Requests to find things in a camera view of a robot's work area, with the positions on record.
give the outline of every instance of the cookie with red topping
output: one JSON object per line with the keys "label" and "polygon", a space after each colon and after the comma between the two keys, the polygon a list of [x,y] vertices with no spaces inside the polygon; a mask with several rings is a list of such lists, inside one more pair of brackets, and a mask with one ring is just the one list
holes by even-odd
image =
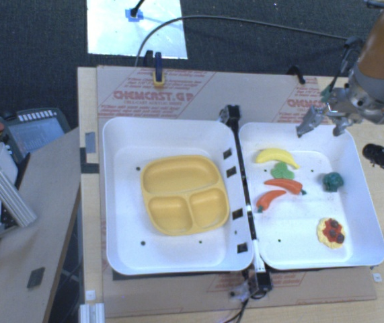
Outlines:
{"label": "cookie with red topping", "polygon": [[341,248],[346,239],[346,232],[342,225],[332,218],[320,219],[317,225],[317,237],[319,242],[331,249]]}

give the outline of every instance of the toy carrot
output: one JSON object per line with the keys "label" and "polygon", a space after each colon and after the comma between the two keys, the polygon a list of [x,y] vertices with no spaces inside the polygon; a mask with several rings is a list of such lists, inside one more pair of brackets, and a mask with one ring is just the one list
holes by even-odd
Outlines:
{"label": "toy carrot", "polygon": [[296,195],[302,191],[301,183],[297,182],[296,180],[289,180],[287,178],[275,178],[273,180],[267,180],[264,183],[271,186],[280,186]]}
{"label": "toy carrot", "polygon": [[286,194],[284,190],[271,190],[263,194],[256,203],[258,212],[261,213],[262,211],[266,211],[272,200],[284,194]]}

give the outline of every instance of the toy banana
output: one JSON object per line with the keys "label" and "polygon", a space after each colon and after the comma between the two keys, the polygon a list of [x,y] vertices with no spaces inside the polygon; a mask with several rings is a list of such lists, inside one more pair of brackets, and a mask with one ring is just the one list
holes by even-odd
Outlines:
{"label": "toy banana", "polygon": [[299,169],[299,165],[294,161],[293,156],[283,149],[267,148],[256,157],[256,163],[265,163],[270,160],[278,160],[279,162],[292,165],[295,169]]}

